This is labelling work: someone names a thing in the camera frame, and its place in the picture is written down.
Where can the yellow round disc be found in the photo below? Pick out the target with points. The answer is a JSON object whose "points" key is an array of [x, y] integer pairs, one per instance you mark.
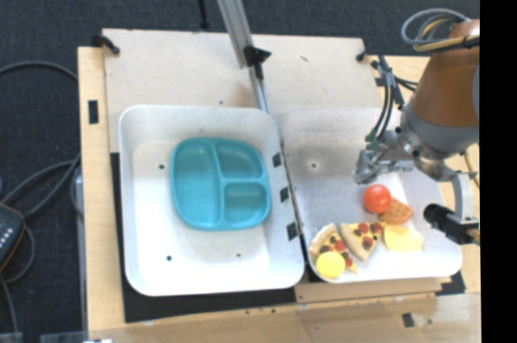
{"points": [[330, 264]]}

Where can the pale wood board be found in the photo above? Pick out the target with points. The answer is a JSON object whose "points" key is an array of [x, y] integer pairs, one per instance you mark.
{"points": [[182, 67]]}

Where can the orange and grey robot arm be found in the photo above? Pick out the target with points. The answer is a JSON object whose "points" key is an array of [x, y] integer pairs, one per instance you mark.
{"points": [[448, 91]]}

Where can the orange ball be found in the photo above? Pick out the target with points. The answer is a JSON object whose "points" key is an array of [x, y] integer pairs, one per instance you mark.
{"points": [[376, 198]]}

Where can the yellow cheese slice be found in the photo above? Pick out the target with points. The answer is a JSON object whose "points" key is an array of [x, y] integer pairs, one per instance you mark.
{"points": [[402, 239]]}

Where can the white plastic tray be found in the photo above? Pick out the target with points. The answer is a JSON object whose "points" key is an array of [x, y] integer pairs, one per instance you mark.
{"points": [[149, 212], [335, 188]]}

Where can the pizza slice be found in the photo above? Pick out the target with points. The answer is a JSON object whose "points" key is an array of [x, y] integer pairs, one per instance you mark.
{"points": [[329, 240], [361, 238]]}

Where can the brown waffle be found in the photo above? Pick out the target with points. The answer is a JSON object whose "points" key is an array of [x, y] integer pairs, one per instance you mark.
{"points": [[399, 212]]}

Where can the black cylinder on white bracket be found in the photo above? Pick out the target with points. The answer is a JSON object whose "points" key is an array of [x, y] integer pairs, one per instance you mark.
{"points": [[444, 222]]}

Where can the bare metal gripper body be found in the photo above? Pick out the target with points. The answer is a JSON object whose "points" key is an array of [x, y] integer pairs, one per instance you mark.
{"points": [[424, 160]]}

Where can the blue divided plate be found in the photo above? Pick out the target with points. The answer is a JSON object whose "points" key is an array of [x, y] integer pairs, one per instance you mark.
{"points": [[202, 184]]}

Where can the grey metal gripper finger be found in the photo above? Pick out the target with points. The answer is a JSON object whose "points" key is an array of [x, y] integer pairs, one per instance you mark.
{"points": [[362, 168], [379, 168]]}

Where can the thin black and white rod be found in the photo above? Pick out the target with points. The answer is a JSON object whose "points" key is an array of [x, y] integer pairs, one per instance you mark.
{"points": [[261, 91]]}

